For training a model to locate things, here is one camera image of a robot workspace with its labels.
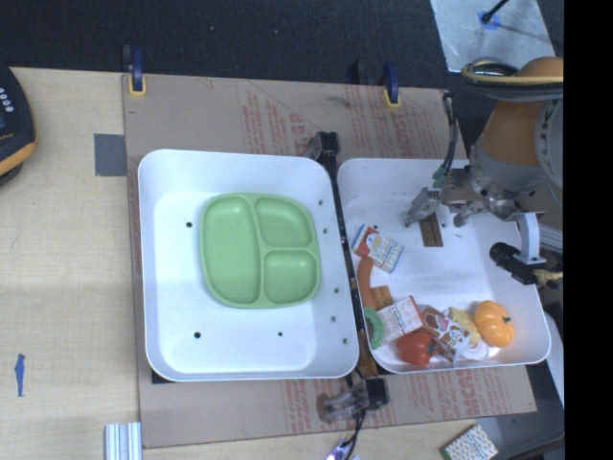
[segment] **green ring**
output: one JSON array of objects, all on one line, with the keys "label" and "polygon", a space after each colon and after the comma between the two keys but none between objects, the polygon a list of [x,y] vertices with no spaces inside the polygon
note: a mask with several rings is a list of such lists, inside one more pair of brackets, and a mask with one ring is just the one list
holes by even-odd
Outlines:
[{"label": "green ring", "polygon": [[379,314],[370,307],[364,307],[364,318],[371,324],[371,331],[373,334],[369,335],[369,339],[371,341],[371,347],[376,349],[383,343],[383,337],[385,336],[383,322]]}]

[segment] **black fabric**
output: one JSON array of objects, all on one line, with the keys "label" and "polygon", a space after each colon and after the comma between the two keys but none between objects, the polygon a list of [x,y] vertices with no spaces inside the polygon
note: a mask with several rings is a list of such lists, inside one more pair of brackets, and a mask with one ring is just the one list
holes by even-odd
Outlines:
[{"label": "black fabric", "polygon": [[[537,0],[563,57],[564,0]],[[377,80],[449,89],[465,141],[493,101],[446,70],[429,0],[0,0],[0,58],[9,66],[121,71],[140,45],[149,73],[343,82],[361,58]]]}]

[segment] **cardboard sheet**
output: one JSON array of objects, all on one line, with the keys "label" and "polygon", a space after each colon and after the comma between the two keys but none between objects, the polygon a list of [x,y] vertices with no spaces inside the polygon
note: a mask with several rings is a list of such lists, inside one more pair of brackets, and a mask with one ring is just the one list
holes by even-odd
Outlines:
[{"label": "cardboard sheet", "polygon": [[[349,430],[323,422],[317,401],[343,379],[170,383],[145,354],[137,169],[158,149],[302,155],[317,131],[336,131],[339,162],[353,157],[443,158],[443,91],[401,88],[390,109],[370,85],[147,76],[145,96],[123,80],[138,386],[144,448]],[[465,158],[460,142],[456,157]],[[398,426],[535,411],[526,368],[506,366],[385,377],[390,403],[364,427]]]}]

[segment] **blue mark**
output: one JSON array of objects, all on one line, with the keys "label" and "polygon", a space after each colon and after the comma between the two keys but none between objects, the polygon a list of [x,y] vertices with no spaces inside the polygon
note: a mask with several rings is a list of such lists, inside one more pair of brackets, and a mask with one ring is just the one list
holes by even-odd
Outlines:
[{"label": "blue mark", "polygon": [[500,23],[500,17],[494,14],[487,24],[484,24],[481,17],[483,17],[486,13],[484,11],[480,11],[477,13],[477,17],[479,17],[479,23],[483,26],[484,29],[488,29],[490,31],[496,31],[502,24]]},{"label": "blue mark", "polygon": [[23,397],[23,374],[26,371],[23,360],[25,358],[25,356],[19,354],[19,356],[17,356],[17,364],[15,364],[15,374],[17,375],[17,394],[19,397]]}]

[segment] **light wood surface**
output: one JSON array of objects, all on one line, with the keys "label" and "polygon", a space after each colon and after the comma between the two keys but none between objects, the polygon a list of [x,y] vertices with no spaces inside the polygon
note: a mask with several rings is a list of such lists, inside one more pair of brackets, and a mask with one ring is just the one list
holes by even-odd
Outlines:
[{"label": "light wood surface", "polygon": [[[121,74],[13,72],[40,141],[0,188],[0,458],[103,459],[104,426],[139,420],[125,177],[96,176],[94,164],[94,135],[124,133]],[[438,447],[472,424],[365,429],[354,454],[439,459]],[[310,460],[338,439],[148,449],[143,458]]]}]

